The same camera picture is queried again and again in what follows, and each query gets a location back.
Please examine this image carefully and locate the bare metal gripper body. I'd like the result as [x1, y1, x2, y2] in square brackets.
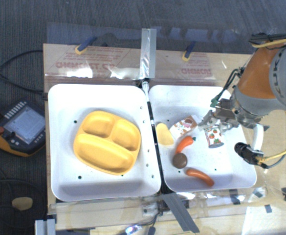
[212, 98, 270, 132]

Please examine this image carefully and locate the white can with strawberry print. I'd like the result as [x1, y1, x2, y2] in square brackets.
[203, 125, 224, 148]

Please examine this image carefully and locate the white and brown printed carton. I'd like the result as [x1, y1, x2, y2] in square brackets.
[169, 115, 199, 140]

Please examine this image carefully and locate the orange toy carrot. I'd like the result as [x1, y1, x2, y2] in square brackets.
[174, 135, 197, 155]

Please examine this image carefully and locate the white plastic tray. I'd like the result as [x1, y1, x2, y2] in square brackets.
[47, 83, 162, 202]
[148, 84, 258, 193]

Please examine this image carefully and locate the pale yellow toy bread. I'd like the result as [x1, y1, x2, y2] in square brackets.
[155, 122, 175, 146]

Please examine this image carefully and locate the brown round biscuit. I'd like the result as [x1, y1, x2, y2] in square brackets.
[172, 152, 188, 169]

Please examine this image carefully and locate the orange toy sausage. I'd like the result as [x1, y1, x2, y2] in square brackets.
[185, 168, 215, 187]

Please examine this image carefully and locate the yellow divided plate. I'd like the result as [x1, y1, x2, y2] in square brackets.
[73, 110, 142, 176]

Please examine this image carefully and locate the brown cardboard board red print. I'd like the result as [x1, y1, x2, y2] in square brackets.
[43, 43, 286, 230]

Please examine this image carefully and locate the pale yellow oval object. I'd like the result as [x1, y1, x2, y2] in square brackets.
[12, 196, 33, 211]

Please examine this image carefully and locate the black cylinder on white bracket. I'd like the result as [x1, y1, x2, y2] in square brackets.
[234, 124, 265, 166]

